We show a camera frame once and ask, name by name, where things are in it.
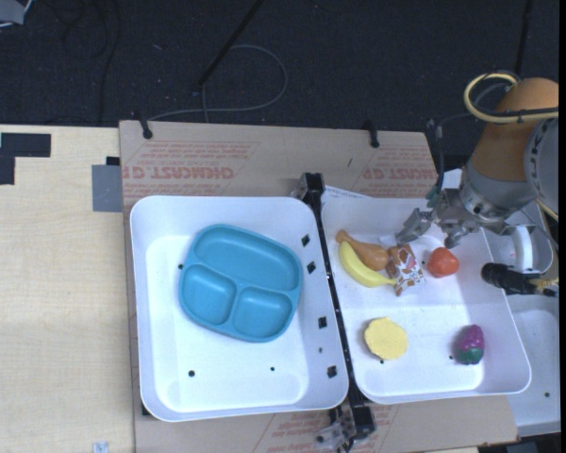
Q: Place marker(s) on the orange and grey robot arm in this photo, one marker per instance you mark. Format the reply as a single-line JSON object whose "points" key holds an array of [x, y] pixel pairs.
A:
{"points": [[509, 139]]}

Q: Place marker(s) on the white plastic tray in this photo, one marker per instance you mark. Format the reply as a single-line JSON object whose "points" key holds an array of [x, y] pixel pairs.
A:
{"points": [[226, 375], [429, 309]]}

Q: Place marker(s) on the yellow round biscuit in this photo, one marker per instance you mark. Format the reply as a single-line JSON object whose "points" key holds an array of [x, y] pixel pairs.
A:
{"points": [[386, 339]]}

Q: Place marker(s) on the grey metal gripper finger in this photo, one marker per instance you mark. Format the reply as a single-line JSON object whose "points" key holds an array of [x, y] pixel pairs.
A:
{"points": [[455, 239], [416, 224]]}

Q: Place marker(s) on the black cylinder on white bracket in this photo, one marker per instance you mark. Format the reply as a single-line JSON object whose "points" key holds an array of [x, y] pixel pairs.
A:
{"points": [[509, 279]]}

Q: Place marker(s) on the white printed paper sheet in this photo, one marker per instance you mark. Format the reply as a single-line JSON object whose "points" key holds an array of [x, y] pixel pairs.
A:
{"points": [[346, 192]]}

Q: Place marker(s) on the brown cardboard board, red print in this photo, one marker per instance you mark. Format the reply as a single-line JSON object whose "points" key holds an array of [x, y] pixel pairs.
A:
{"points": [[273, 158]]}

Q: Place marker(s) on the orange chicken drumstick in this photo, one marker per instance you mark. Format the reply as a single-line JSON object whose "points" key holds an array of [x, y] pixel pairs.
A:
{"points": [[370, 253]]}

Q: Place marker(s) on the thin black and white rod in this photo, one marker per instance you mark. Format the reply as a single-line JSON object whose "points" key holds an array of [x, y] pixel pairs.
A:
{"points": [[332, 286]]}

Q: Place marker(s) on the blue divided plate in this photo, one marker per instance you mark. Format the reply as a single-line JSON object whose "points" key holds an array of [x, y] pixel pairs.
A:
{"points": [[240, 281]]}

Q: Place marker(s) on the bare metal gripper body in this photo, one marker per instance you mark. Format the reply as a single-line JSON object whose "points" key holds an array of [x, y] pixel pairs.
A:
{"points": [[457, 210]]}

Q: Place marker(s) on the orange and white carton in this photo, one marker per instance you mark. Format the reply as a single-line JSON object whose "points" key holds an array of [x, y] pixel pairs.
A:
{"points": [[406, 272]]}

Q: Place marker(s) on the purple grapes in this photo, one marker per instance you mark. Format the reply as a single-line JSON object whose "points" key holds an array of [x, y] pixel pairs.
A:
{"points": [[470, 345]]}

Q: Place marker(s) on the yellow banana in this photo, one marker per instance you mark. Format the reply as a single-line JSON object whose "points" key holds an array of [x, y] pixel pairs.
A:
{"points": [[358, 269]]}

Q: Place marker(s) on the red strawberry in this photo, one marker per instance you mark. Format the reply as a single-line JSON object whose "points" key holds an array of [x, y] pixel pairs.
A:
{"points": [[442, 262]]}

